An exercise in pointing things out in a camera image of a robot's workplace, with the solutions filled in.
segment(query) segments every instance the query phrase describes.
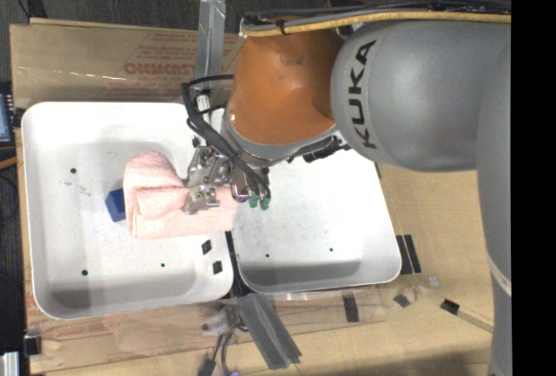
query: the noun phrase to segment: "blue block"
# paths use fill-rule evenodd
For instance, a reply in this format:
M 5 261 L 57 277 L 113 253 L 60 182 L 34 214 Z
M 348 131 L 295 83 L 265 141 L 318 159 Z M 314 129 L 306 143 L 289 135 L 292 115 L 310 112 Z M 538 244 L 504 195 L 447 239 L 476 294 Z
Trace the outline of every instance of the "blue block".
M 108 197 L 104 201 L 106 203 L 106 208 L 110 213 L 112 221 L 125 220 L 125 203 L 123 200 L 123 189 L 115 189 L 110 191 Z

